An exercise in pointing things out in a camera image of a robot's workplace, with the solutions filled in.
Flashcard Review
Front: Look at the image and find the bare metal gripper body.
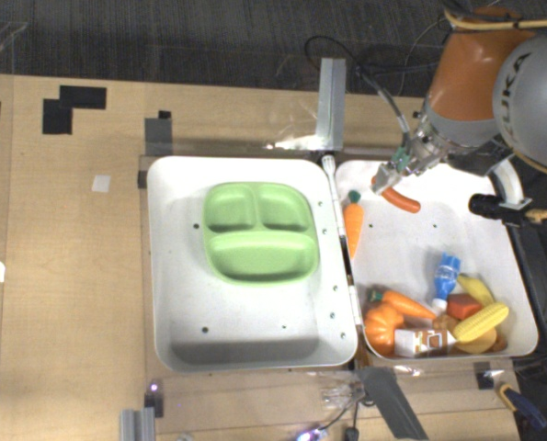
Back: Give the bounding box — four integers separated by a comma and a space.
391, 124, 451, 179

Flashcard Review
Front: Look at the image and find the orange sausage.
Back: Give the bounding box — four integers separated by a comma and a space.
370, 175, 422, 214

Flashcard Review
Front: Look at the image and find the short orange carrot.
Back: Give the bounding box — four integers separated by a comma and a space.
343, 189, 366, 261

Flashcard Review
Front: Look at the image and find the white plastic tray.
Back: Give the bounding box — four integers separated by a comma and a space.
146, 155, 359, 374
335, 159, 540, 361

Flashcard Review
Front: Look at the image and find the clear bottle with blue label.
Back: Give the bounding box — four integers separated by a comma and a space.
430, 252, 462, 314

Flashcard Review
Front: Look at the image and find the long orange carrot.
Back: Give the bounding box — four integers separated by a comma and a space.
367, 288, 438, 322

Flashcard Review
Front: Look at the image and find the yellow banana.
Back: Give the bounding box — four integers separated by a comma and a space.
456, 273, 496, 308

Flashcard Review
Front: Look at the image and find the green divided plate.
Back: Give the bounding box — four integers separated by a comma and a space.
202, 181, 321, 288

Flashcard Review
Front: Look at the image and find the red block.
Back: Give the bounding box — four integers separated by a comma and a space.
446, 293, 484, 322

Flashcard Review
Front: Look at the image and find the orange pumpkin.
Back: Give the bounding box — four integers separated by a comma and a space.
363, 303, 405, 357

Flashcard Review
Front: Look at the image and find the brown bread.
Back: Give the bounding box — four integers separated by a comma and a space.
432, 313, 461, 335

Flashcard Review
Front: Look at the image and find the white and brown carton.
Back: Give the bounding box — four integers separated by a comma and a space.
393, 328, 459, 359

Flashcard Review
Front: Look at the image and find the yellow corn cob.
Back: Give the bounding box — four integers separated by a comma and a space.
451, 301, 510, 343

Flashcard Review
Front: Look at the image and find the black cylinder on white bracket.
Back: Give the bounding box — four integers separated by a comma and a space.
468, 158, 534, 228

